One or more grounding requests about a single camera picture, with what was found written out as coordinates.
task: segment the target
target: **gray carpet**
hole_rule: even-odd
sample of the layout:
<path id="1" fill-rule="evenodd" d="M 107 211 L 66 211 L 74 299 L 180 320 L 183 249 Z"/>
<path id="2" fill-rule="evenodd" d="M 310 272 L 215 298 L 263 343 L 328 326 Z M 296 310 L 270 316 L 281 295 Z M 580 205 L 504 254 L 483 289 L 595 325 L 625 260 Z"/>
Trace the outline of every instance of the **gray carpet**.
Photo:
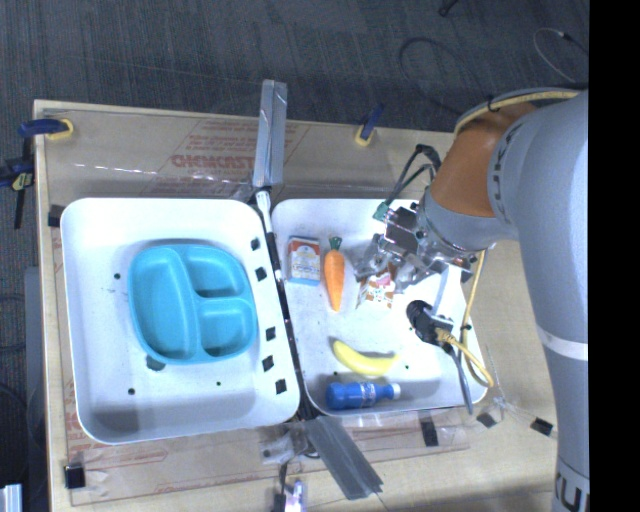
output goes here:
<path id="1" fill-rule="evenodd" d="M 461 0 L 446 17 L 440 6 L 3 0 L 0 166 L 20 155 L 35 98 L 254 116 L 273 78 L 288 85 L 290 119 L 356 124 L 384 103 L 381 126 L 451 131 L 491 96 L 588 84 L 588 0 Z M 16 231 L 16 194 L 0 189 L 0 486 L 28 473 L 20 295 L 37 265 L 33 192 Z"/>

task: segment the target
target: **yellow banana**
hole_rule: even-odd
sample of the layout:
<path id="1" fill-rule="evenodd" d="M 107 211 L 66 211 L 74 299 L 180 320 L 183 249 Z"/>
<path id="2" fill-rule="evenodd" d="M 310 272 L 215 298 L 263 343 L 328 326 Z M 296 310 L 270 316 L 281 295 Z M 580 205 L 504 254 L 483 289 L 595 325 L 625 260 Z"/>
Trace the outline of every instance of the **yellow banana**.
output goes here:
<path id="1" fill-rule="evenodd" d="M 379 377 L 389 371 L 391 366 L 400 359 L 399 354 L 390 357 L 369 357 L 352 349 L 346 343 L 335 340 L 333 353 L 338 361 L 355 373 L 368 377 Z"/>

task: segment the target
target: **bottle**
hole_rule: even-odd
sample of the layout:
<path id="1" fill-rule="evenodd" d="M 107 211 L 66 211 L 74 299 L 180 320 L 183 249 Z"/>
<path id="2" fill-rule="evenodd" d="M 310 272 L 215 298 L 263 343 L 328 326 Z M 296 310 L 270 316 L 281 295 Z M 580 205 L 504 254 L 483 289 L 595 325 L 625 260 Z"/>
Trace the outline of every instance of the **bottle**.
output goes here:
<path id="1" fill-rule="evenodd" d="M 360 409 L 371 407 L 381 398 L 397 400 L 400 397 L 398 384 L 375 384 L 374 382 L 332 382 L 327 387 L 326 400 L 330 409 Z"/>

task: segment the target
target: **orange carrot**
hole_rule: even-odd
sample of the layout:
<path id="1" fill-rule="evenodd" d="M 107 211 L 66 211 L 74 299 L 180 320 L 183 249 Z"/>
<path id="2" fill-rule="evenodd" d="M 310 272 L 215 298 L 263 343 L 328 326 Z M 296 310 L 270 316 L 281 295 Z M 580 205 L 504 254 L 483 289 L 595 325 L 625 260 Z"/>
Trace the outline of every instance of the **orange carrot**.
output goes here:
<path id="1" fill-rule="evenodd" d="M 329 300 L 334 311 L 340 311 L 342 289 L 344 287 L 344 256 L 339 251 L 342 238 L 329 239 L 331 250 L 324 257 L 324 278 L 329 292 Z"/>

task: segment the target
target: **blue plate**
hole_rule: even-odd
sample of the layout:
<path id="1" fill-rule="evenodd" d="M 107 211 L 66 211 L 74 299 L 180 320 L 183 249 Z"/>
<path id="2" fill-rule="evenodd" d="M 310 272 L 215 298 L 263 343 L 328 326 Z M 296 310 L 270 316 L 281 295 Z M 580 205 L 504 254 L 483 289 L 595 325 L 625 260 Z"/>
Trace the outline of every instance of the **blue plate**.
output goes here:
<path id="1" fill-rule="evenodd" d="M 129 267 L 129 305 L 142 348 L 165 364 L 237 356 L 256 340 L 251 284 L 217 247 L 172 244 L 141 251 Z"/>

